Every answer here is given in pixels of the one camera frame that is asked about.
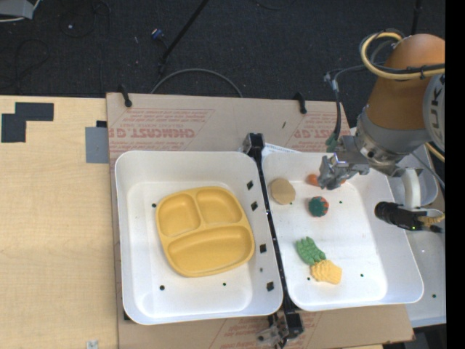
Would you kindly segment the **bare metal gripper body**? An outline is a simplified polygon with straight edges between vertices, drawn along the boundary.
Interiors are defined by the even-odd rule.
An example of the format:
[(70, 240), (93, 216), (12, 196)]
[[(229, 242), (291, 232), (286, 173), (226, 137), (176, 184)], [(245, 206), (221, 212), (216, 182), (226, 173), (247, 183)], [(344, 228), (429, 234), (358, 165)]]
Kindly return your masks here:
[(336, 145), (336, 168), (346, 176), (367, 175), (374, 169), (386, 176), (402, 176), (398, 163), (405, 155), (383, 149), (365, 135), (342, 136)]

